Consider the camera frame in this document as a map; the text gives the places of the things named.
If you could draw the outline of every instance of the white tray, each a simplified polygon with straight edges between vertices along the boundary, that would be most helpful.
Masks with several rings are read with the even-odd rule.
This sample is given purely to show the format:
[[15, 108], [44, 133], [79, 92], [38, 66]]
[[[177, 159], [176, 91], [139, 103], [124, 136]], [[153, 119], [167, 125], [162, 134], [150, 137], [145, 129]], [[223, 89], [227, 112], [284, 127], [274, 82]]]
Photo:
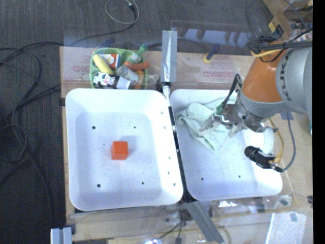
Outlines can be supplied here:
[[[171, 94], [174, 117], [191, 102], [202, 104], [226, 97], [226, 90], [178, 89]], [[242, 130], [227, 138], [217, 152], [193, 139], [186, 127], [176, 127], [189, 193], [197, 200], [276, 195], [282, 190], [280, 173], [257, 166], [244, 155], [248, 145], [263, 147], [264, 136]]]
[[[183, 195], [166, 99], [153, 90], [79, 88], [66, 97], [69, 191], [83, 211], [169, 205]], [[111, 159], [127, 141], [126, 160]]]

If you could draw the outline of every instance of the silver metal bar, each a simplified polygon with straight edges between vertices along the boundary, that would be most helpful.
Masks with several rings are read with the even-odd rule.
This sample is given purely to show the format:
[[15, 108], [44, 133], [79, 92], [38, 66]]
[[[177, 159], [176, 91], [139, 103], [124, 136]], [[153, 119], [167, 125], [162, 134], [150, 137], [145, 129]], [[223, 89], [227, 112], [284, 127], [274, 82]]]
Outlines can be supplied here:
[[162, 32], [162, 48], [161, 48], [161, 70], [160, 70], [161, 83], [176, 81], [176, 68], [177, 68], [177, 31], [164, 30]]
[[70, 227], [63, 229], [51, 229], [50, 232], [51, 244], [72, 244], [72, 230]]
[[213, 224], [208, 213], [204, 210], [199, 201], [185, 203], [184, 207], [188, 210], [192, 218], [199, 226], [207, 242], [216, 241], [218, 243], [224, 243], [218, 229]]

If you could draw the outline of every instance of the metal bracket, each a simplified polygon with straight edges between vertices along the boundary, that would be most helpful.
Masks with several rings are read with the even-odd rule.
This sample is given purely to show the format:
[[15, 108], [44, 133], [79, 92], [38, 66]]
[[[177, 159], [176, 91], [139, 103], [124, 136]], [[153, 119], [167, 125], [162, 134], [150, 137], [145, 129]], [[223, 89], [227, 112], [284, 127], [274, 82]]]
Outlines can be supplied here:
[[51, 229], [51, 244], [72, 244], [72, 229], [65, 227], [63, 229]]
[[213, 224], [208, 213], [204, 210], [204, 208], [202, 207], [199, 201], [185, 203], [184, 207], [188, 210], [192, 218], [199, 226], [207, 242], [210, 241], [216, 241], [218, 243], [224, 242], [218, 229]]

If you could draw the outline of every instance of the wooden table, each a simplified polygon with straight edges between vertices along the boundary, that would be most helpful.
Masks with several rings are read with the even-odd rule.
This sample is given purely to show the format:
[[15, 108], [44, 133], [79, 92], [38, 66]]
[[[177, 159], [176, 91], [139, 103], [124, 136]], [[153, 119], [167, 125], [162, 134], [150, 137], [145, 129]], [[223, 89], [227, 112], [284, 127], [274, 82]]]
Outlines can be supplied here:
[[[61, 64], [61, 97], [64, 99], [67, 93], [75, 88], [90, 88], [89, 83], [89, 64], [92, 54], [91, 48], [60, 48]], [[156, 89], [156, 82], [160, 75], [161, 52], [147, 51], [144, 54], [147, 61], [151, 63], [148, 69], [150, 79], [147, 89]], [[203, 62], [203, 54], [178, 53], [177, 54], [177, 81], [172, 85], [171, 90], [177, 88], [204, 88], [204, 89], [229, 89], [235, 73], [245, 77], [254, 61], [252, 56], [237, 55], [215, 55], [210, 64]], [[284, 185], [284, 193], [295, 193], [296, 198], [312, 195], [312, 137], [308, 129], [308, 119], [303, 115], [294, 114], [291, 124], [295, 133], [297, 144], [297, 161], [292, 168], [287, 171], [291, 180]], [[280, 114], [273, 117], [275, 124], [280, 127], [285, 145], [284, 151], [286, 163], [289, 162], [292, 153], [291, 137], [287, 129], [287, 123]], [[77, 213], [69, 198], [69, 169], [68, 169], [68, 139], [66, 111], [62, 106], [62, 127], [63, 127], [63, 147], [64, 147], [64, 176], [66, 191], [66, 215], [67, 224], [74, 225], [73, 241], [115, 238], [114, 243], [133, 243], [128, 236], [149, 235], [159, 232], [166, 232], [173, 227], [175, 216], [180, 209], [177, 205], [171, 207], [144, 207], [130, 208], [121, 210], [106, 210], [96, 212]], [[279, 141], [275, 140], [275, 150], [279, 148]], [[225, 226], [229, 217], [236, 217], [233, 224], [247, 221], [246, 213], [237, 214], [230, 212], [222, 214], [217, 219], [218, 225]], [[265, 223], [268, 228], [271, 219], [270, 214], [255, 216], [254, 220]], [[196, 224], [188, 223], [186, 230], [198, 230]]]

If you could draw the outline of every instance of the black cable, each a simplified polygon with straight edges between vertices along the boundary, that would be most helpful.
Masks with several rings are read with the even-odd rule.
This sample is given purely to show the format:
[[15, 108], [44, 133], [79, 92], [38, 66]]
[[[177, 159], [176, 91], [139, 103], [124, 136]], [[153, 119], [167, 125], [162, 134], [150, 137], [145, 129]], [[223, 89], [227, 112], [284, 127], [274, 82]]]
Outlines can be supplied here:
[[[134, 14], [134, 19], [136, 20], [137, 19], [137, 14], [136, 14], [136, 10], [135, 10], [135, 7], [133, 5], [129, 6], [129, 8], [133, 11], [133, 14]], [[117, 34], [117, 33], [121, 33], [121, 32], [124, 32], [130, 28], [132, 28], [134, 25], [135, 25], [136, 22], [132, 23], [130, 26], [124, 28], [124, 29], [121, 29], [121, 30], [117, 30], [117, 31], [114, 31], [114, 32], [109, 32], [109, 33], [104, 33], [104, 34], [99, 34], [99, 35], [91, 35], [91, 36], [87, 36], [87, 37], [84, 37], [82, 39], [79, 39], [77, 41], [74, 41], [73, 43], [67, 45], [67, 46], [73, 46], [75, 45], [76, 43], [79, 43], [79, 42], [82, 42], [84, 40], [87, 40], [87, 39], [91, 39], [91, 38], [95, 38], [95, 37], [100, 37], [100, 36], [105, 36], [105, 35], [112, 35], [112, 34]]]
[[304, 19], [302, 18], [301, 14], [298, 13], [297, 9], [289, 1], [287, 1], [287, 0], [282, 0], [282, 1], [286, 2], [293, 9], [293, 11], [298, 15], [298, 17], [299, 17], [301, 23], [303, 24], [304, 28], [308, 29]]
[[26, 70], [24, 70], [23, 68], [20, 68], [18, 66], [14, 66], [12, 64], [9, 64], [7, 62], [4, 62], [2, 60], [0, 60], [0, 64], [4, 64], [12, 69], [16, 69], [16, 70], [20, 70], [22, 71], [23, 73], [25, 73], [28, 77], [32, 78], [34, 81], [36, 81], [38, 84], [41, 84], [42, 86], [46, 87], [46, 88], [49, 88], [45, 83], [39, 81], [37, 78], [35, 78], [32, 74], [30, 74], [29, 72], [27, 72]]
[[274, 62], [278, 57], [280, 57], [280, 55], [284, 52], [284, 50], [281, 50], [273, 59], [270, 60], [264, 60], [262, 57], [259, 57], [259, 59], [261, 60], [261, 62], [263, 63], [271, 63]]
[[[14, 123], [14, 114], [16, 112], [16, 110], [18, 108], [20, 108], [21, 106], [31, 102], [32, 100], [34, 100], [36, 97], [42, 95], [43, 93], [49, 91], [49, 90], [53, 90], [55, 89], [57, 86], [59, 86], [59, 84], [55, 85], [55, 86], [52, 86], [52, 87], [49, 87], [47, 86], [46, 84], [40, 82], [38, 80], [39, 78], [39, 75], [40, 75], [40, 72], [41, 72], [41, 66], [40, 66], [40, 63], [38, 61], [38, 59], [30, 52], [26, 51], [25, 49], [27, 48], [31, 48], [33, 46], [44, 46], [44, 45], [62, 45], [61, 43], [55, 43], [55, 42], [40, 42], [40, 43], [33, 43], [33, 44], [29, 44], [27, 46], [24, 46], [20, 49], [16, 49], [16, 48], [0, 48], [0, 51], [3, 51], [3, 50], [14, 50], [14, 52], [12, 52], [10, 55], [8, 55], [7, 57], [5, 57], [1, 62], [0, 64], [1, 65], [7, 65], [11, 68], [15, 68], [15, 69], [19, 69], [19, 70], [22, 70], [21, 68], [19, 67], [16, 67], [16, 66], [13, 66], [11, 64], [8, 64], [6, 61], [7, 60], [10, 60], [12, 59], [13, 57], [16, 57], [18, 56], [19, 54], [21, 53], [26, 53], [27, 55], [29, 55], [33, 61], [35, 62], [36, 66], [37, 66], [37, 74], [36, 74], [36, 77], [32, 76], [32, 75], [29, 75], [30, 77], [33, 78], [34, 82], [33, 84], [30, 86], [30, 88], [27, 90], [27, 92], [20, 98], [20, 100], [18, 101], [18, 103], [16, 104], [16, 106], [14, 107], [14, 109], [9, 113], [8, 117], [11, 115], [11, 124], [7, 124], [7, 121], [5, 120], [5, 118], [3, 116], [0, 116], [1, 118], [1, 121], [4, 123], [4, 127], [0, 129], [0, 132], [3, 132], [4, 130], [7, 130], [8, 128], [13, 128], [13, 133], [15, 135], [15, 137], [11, 137], [11, 136], [8, 136], [8, 135], [3, 135], [3, 137], [7, 137], [7, 138], [12, 138], [16, 141], [18, 141], [18, 143], [22, 146], [22, 151], [19, 155], [19, 157], [15, 160], [8, 160], [8, 159], [4, 159], [4, 158], [1, 158], [1, 160], [3, 161], [6, 161], [6, 162], [10, 162], [10, 163], [15, 163], [15, 165], [11, 168], [11, 170], [5, 175], [4, 178], [2, 178], [2, 180], [0, 181], [0, 188], [1, 186], [10, 178], [10, 176], [24, 163], [26, 162], [27, 160], [30, 160], [32, 165], [34, 166], [35, 170], [36, 170], [36, 173], [39, 175], [39, 178], [41, 179], [42, 181], [42, 184], [44, 186], [44, 189], [45, 189], [45, 192], [46, 192], [46, 198], [47, 198], [47, 202], [48, 202], [48, 209], [49, 209], [49, 221], [50, 221], [50, 228], [52, 228], [52, 223], [53, 223], [53, 214], [52, 214], [52, 205], [51, 205], [51, 198], [50, 198], [50, 194], [49, 194], [49, 189], [48, 189], [48, 186], [46, 184], [46, 181], [41, 173], [41, 171], [39, 170], [38, 168], [38, 165], [36, 163], [36, 161], [31, 157], [32, 155], [27, 152], [27, 144], [28, 144], [28, 139], [27, 139], [27, 134], [24, 130], [24, 128], [18, 124], [15, 124]], [[34, 88], [34, 86], [39, 83], [39, 84], [42, 84], [43, 86], [45, 86], [47, 89], [40, 92], [40, 93], [37, 93], [36, 95], [30, 97], [30, 98], [27, 98], [26, 97], [28, 96], [28, 94], [32, 91], [32, 89]], [[16, 133], [16, 130], [15, 129], [19, 129], [23, 135], [24, 135], [24, 140], [23, 142], [20, 140], [18, 134]]]
[[17, 48], [1, 48], [0, 50], [15, 50], [11, 54], [9, 54], [6, 58], [3, 59], [3, 61], [6, 61], [6, 60], [10, 59], [11, 57], [13, 57], [15, 54], [20, 54], [22, 52], [27, 53], [27, 51], [25, 49], [28, 49], [28, 48], [31, 48], [34, 46], [45, 46], [45, 45], [63, 46], [62, 43], [58, 43], [58, 42], [37, 42], [37, 43], [31, 43], [31, 44], [25, 45], [19, 49], [17, 49]]
[[313, 45], [313, 41], [306, 40], [300, 42], [293, 42], [293, 40], [284, 43], [275, 43], [275, 44], [259, 44], [257, 49], [262, 50], [278, 50], [278, 49], [290, 49], [290, 48], [306, 48]]
[[179, 231], [178, 231], [178, 235], [177, 235], [178, 238], [181, 235], [181, 231], [182, 231], [182, 223], [179, 224]]
[[163, 235], [161, 235], [159, 238], [156, 238], [157, 240], [158, 239], [161, 239], [161, 238], [163, 238], [163, 237], [166, 237], [167, 235], [169, 235], [169, 234], [171, 234], [179, 225], [181, 224], [181, 222], [180, 223], [178, 223], [174, 228], [172, 228], [170, 231], [167, 231], [165, 234], [163, 234]]
[[18, 162], [18, 161], [22, 160], [23, 155], [24, 155], [24, 153], [25, 153], [25, 151], [26, 151], [26, 147], [27, 147], [27, 134], [26, 134], [26, 132], [25, 132], [25, 130], [24, 130], [24, 128], [23, 128], [22, 126], [20, 126], [20, 125], [16, 125], [16, 124], [9, 124], [9, 125], [4, 126], [4, 127], [0, 130], [0, 132], [4, 132], [4, 131], [7, 130], [8, 128], [14, 128], [14, 127], [19, 128], [19, 130], [23, 133], [23, 135], [24, 135], [24, 143], [22, 143], [21, 140], [19, 140], [19, 138], [16, 137], [16, 138], [17, 138], [17, 141], [18, 141], [18, 142], [21, 144], [21, 146], [22, 146], [22, 150], [21, 150], [20, 155], [19, 155], [19, 157], [18, 157], [17, 159], [15, 159], [15, 160], [8, 160], [8, 159], [5, 159], [5, 158], [3, 158], [2, 156], [0, 156], [0, 159], [1, 159], [1, 160], [6, 161], [6, 162], [8, 162], [8, 163], [14, 163], [14, 162]]
[[242, 84], [241, 84], [241, 77], [240, 77], [240, 75], [239, 75], [238, 73], [237, 73], [237, 74], [235, 75], [235, 77], [234, 77], [234, 80], [233, 80], [232, 86], [231, 86], [231, 88], [230, 88], [230, 90], [229, 90], [229, 93], [228, 93], [227, 97], [226, 97], [226, 98], [224, 99], [224, 101], [222, 102], [222, 105], [221, 105], [222, 108], [225, 108], [225, 106], [226, 106], [226, 104], [227, 104], [227, 102], [228, 102], [230, 96], [232, 95], [232, 93], [234, 92], [234, 90], [235, 90], [235, 88], [236, 88], [237, 83], [239, 84], [239, 86], [242, 85]]
[[[184, 41], [184, 42], [190, 42], [190, 43], [195, 43], [197, 45], [199, 45], [205, 52], [209, 51], [204, 45], [202, 45], [200, 42], [197, 41], [192, 41], [192, 40], [187, 40], [187, 39], [177, 39], [177, 41]], [[152, 48], [158, 45], [162, 45], [163, 43], [153, 43], [153, 44], [149, 44], [147, 45], [148, 48]]]
[[304, 32], [298, 34], [296, 37], [294, 37], [290, 42], [293, 42], [294, 40], [298, 39], [299, 37], [301, 37], [302, 35], [305, 35], [307, 33], [310, 33], [313, 30], [313, 28], [305, 30]]

